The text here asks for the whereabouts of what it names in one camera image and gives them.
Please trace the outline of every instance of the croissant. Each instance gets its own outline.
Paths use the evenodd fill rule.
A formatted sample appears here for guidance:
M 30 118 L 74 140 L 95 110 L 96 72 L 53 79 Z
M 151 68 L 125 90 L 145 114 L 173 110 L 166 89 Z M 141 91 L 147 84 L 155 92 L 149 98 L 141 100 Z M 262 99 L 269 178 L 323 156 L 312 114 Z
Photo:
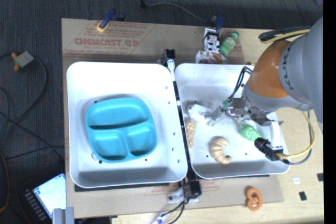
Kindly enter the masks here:
M 189 148 L 193 147 L 195 135 L 196 122 L 189 121 L 186 123 L 186 134 Z
M 214 158 L 217 162 L 226 165 L 231 163 L 231 157 L 226 156 L 223 152 L 223 145 L 229 146 L 228 140 L 223 137 L 219 137 L 215 139 L 210 147 L 210 155 Z

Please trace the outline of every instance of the orange plug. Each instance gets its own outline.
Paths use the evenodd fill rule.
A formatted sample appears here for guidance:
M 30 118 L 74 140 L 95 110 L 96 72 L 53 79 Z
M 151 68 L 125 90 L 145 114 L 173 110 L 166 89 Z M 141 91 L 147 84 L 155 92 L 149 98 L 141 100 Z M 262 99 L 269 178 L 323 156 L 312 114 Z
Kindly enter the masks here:
M 12 54 L 10 55 L 13 59 L 16 59 L 18 57 L 18 55 L 15 52 L 12 52 Z M 14 66 L 14 71 L 20 71 L 21 67 L 18 65 L 17 62 L 15 62 L 15 66 Z

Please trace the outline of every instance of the snack package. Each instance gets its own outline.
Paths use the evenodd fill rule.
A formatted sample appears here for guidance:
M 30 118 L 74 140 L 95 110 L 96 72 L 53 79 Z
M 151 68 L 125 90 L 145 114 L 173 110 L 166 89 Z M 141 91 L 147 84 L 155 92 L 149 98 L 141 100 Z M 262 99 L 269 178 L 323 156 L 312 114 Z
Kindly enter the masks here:
M 196 63 L 226 63 L 227 59 L 214 52 L 200 50 L 195 56 Z

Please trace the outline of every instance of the green bottle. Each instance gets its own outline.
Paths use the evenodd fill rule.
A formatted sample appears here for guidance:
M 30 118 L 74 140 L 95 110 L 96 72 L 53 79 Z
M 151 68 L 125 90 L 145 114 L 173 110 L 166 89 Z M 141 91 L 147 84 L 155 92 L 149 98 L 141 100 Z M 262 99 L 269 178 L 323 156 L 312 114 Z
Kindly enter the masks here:
M 230 37 L 225 38 L 221 46 L 219 47 L 220 54 L 226 57 L 229 54 L 229 52 L 233 49 L 233 47 L 236 45 L 236 40 L 238 37 L 239 33 L 233 32 Z

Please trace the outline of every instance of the white tray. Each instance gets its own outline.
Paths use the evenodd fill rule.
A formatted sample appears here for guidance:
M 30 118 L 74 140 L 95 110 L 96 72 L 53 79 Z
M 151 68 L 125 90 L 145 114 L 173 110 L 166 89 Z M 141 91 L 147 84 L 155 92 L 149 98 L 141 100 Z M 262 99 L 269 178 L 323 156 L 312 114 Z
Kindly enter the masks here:
M 187 108 L 191 104 L 199 104 L 212 111 L 228 98 L 237 83 L 243 66 L 239 65 L 209 65 L 184 63 L 175 69 L 176 83 L 180 94 L 184 121 L 191 121 L 187 115 Z M 240 88 L 236 97 L 241 96 Z M 277 120 L 276 114 L 269 115 L 271 120 Z M 270 140 L 269 127 L 261 127 L 249 121 L 263 138 Z M 209 152 L 214 139 L 222 136 L 229 141 L 229 147 L 224 147 L 225 155 L 232 157 L 229 165 L 222 165 L 215 161 Z M 280 130 L 280 142 L 287 152 Z M 195 173 L 205 179 L 252 176 L 265 174 L 281 174 L 289 166 L 281 161 L 270 161 L 255 148 L 254 142 L 243 138 L 237 130 L 233 119 L 226 116 L 213 127 L 200 122 L 196 123 L 194 144 L 189 148 L 191 165 Z
M 157 64 L 77 62 L 67 70 L 70 175 L 80 187 L 177 182 L 187 161 L 170 72 Z M 85 128 L 85 114 L 95 102 L 134 97 L 150 109 L 158 145 L 148 156 L 123 163 L 99 163 Z

